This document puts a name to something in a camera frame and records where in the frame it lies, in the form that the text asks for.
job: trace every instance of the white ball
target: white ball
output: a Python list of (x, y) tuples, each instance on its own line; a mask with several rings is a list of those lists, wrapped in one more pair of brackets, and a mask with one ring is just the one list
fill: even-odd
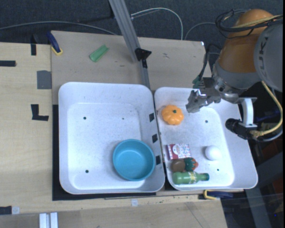
[(211, 145), (205, 149), (205, 155), (207, 159), (211, 161), (217, 161), (222, 158), (222, 152), (217, 146)]

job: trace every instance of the orange pumpkin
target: orange pumpkin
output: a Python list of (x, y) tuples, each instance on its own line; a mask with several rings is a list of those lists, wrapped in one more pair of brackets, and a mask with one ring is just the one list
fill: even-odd
[(184, 119), (184, 114), (182, 110), (175, 105), (167, 105), (161, 111), (161, 115), (168, 124), (179, 125)]

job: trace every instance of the green bottle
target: green bottle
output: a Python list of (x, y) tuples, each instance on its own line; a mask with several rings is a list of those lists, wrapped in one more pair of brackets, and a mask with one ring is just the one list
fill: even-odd
[(195, 171), (175, 172), (172, 175), (173, 182), (179, 184), (194, 184), (198, 181), (208, 181), (208, 173), (196, 173)]

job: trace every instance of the table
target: table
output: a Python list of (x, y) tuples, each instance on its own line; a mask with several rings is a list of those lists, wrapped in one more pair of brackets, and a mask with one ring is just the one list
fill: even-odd
[[(69, 81), (140, 83), (139, 70), (121, 36), (52, 33), (64, 51), (61, 56), (51, 52), (50, 45), (0, 43), (0, 60), (17, 63), (15, 67), (0, 66), (0, 207), (19, 207), (21, 214), (131, 208), (133, 198), (52, 201), (52, 106), (57, 104), (60, 85)], [(152, 91), (161, 86), (192, 87), (202, 67), (205, 49), (201, 42), (139, 41), (142, 48), (152, 51), (147, 59)], [(92, 62), (89, 54), (103, 44), (109, 51), (99, 62)], [(51, 72), (52, 89), (38, 83), (41, 71)], [(209, 67), (204, 76), (210, 76)], [(32, 120), (31, 105), (38, 105), (39, 115), (48, 120)], [(156, 196), (134, 198), (139, 207), (180, 205), (187, 211), (185, 203), (211, 202), (214, 215), (208, 219), (219, 219), (221, 227), (226, 227), (221, 203), (199, 200), (197, 193), (163, 189)]]

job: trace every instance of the blue plate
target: blue plate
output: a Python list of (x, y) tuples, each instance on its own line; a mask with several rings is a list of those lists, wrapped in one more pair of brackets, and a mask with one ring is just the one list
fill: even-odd
[(113, 165), (123, 178), (129, 181), (141, 181), (154, 171), (155, 157), (151, 148), (144, 142), (128, 139), (115, 147)]

